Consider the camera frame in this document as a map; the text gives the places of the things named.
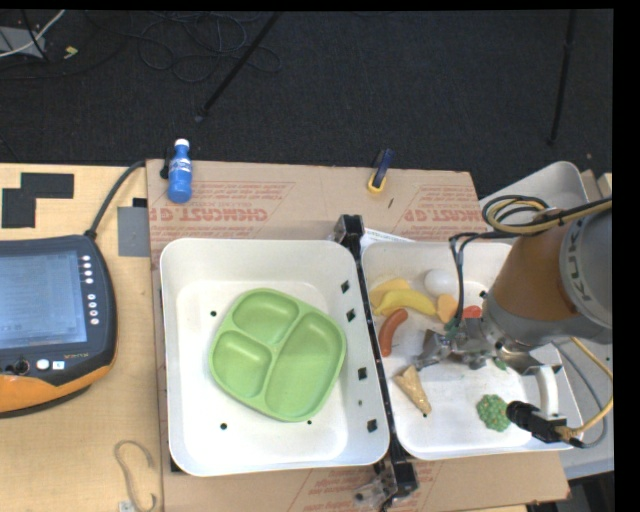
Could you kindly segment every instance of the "black tape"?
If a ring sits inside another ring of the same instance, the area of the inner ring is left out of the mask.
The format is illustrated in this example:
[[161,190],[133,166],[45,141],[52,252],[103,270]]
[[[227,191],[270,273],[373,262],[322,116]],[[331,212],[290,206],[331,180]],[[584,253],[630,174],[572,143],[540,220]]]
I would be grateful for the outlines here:
[[34,228],[36,199],[73,199],[73,174],[23,172],[20,188],[2,190],[2,227]]

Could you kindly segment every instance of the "plastic banana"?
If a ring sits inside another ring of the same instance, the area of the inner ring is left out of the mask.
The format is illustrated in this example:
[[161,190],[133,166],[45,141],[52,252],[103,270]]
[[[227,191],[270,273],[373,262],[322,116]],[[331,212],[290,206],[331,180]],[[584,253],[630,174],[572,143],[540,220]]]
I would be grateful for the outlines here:
[[373,310],[374,315],[389,316],[396,309],[410,308],[428,316],[436,314],[433,301],[416,290],[389,290],[384,294],[378,307]]
[[411,285],[406,279],[402,277],[389,279],[388,281],[379,284],[369,292],[369,302],[371,302],[371,305],[374,308],[377,308],[380,305],[380,302],[382,301],[385,293],[391,290],[408,290],[409,288],[411,288]]

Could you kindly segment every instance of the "green divided plate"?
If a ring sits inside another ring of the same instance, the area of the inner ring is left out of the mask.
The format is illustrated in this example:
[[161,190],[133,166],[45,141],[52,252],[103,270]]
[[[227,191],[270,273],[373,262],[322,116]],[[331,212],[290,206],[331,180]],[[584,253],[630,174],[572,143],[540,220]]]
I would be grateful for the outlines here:
[[241,295],[209,352],[215,381],[282,421],[304,421],[327,400],[347,348],[336,321],[295,297],[258,288]]

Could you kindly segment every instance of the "white egg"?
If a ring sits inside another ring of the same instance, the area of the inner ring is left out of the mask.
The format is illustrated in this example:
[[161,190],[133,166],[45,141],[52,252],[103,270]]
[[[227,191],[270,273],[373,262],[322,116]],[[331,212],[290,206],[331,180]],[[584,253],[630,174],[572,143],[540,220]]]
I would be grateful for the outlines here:
[[434,268],[424,276],[424,287],[427,293],[433,297],[438,297],[443,293],[457,297],[458,278],[448,270]]

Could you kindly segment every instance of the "blue spray bottle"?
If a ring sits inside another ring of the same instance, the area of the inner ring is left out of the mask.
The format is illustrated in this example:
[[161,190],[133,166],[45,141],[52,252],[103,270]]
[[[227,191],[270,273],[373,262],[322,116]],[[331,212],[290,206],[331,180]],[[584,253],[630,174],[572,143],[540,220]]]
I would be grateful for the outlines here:
[[189,158],[189,141],[178,139],[175,155],[169,164],[169,190],[167,195],[174,203],[186,203],[191,199],[191,179],[193,166]]

